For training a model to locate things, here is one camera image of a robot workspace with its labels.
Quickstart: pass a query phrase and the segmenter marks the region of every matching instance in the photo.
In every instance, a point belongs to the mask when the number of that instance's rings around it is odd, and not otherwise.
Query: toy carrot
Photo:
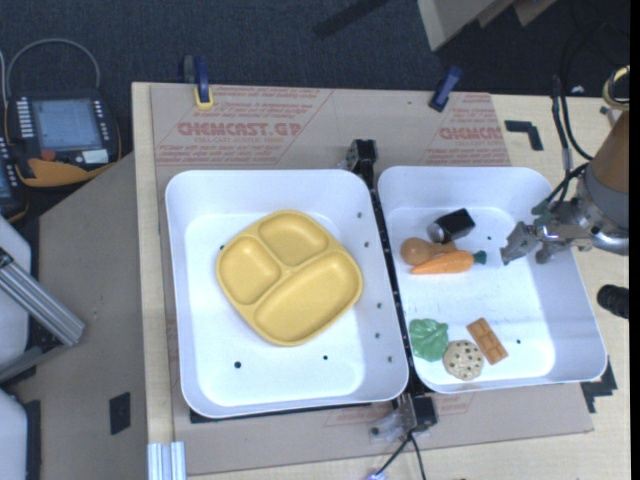
[[[454,274],[469,270],[474,263],[486,263],[487,253],[457,250],[434,256],[411,269],[412,274]]]

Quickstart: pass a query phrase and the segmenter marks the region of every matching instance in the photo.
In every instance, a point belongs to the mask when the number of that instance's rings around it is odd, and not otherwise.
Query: white tray
[[[599,377],[606,352],[572,251],[538,265],[533,254],[504,266],[500,247],[516,222],[550,192],[535,171],[515,167],[392,167],[378,184],[407,327],[432,318],[448,324],[449,340],[470,339],[466,326],[484,317],[509,356],[485,361],[474,381],[456,379],[442,361],[415,357],[416,372],[434,391],[530,386]],[[427,238],[438,217],[466,208],[476,227],[458,248],[484,250],[486,265],[461,274],[416,276],[399,250],[409,237]]]
[[[27,470],[27,413],[0,389],[0,476],[24,480]]]
[[[360,266],[356,304],[311,341],[282,347],[251,329],[220,288],[220,247],[277,210],[305,212]],[[166,190],[181,386],[203,416],[228,418],[396,398],[408,364],[369,191],[333,170],[187,171]]]

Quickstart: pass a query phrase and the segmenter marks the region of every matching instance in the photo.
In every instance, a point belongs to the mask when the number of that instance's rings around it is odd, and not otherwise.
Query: yellow divided plate
[[[358,300],[362,274],[316,220],[294,210],[260,219],[224,246],[216,275],[225,295],[267,341],[300,345]]]

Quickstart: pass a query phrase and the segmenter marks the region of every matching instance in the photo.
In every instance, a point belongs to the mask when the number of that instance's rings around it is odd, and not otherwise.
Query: cookie
[[[496,364],[509,355],[484,318],[467,325],[467,330],[490,364]]]
[[[467,340],[450,342],[442,361],[447,372],[464,381],[475,379],[484,365],[484,357],[478,346]]]

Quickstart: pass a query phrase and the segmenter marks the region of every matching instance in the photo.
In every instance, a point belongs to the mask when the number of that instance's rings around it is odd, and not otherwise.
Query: wooden table
[[[158,236],[151,87],[152,84],[148,83],[133,84],[146,418],[148,442],[169,443],[174,440],[174,428]],[[551,119],[550,100],[546,97],[500,95],[494,95],[492,99],[499,122],[502,123],[512,164],[539,171],[555,186],[562,177],[562,168],[557,135]],[[599,147],[611,127],[610,120],[599,111],[601,106],[602,102],[598,99],[570,100],[574,135],[586,150],[592,152]],[[505,120],[531,121],[538,127],[545,150],[533,152],[526,135],[506,131],[503,125]],[[613,396],[598,398],[596,401],[597,412],[593,415],[595,431],[580,435],[429,450],[423,452],[423,459],[430,480],[630,478],[629,325],[627,320],[611,315],[596,302],[597,290],[602,285],[612,283],[628,286],[628,258],[599,250],[576,254],[576,258],[618,384]],[[364,478],[384,460],[385,457],[363,457],[193,478]],[[417,478],[417,462],[413,453],[399,456],[388,472],[391,478]]]

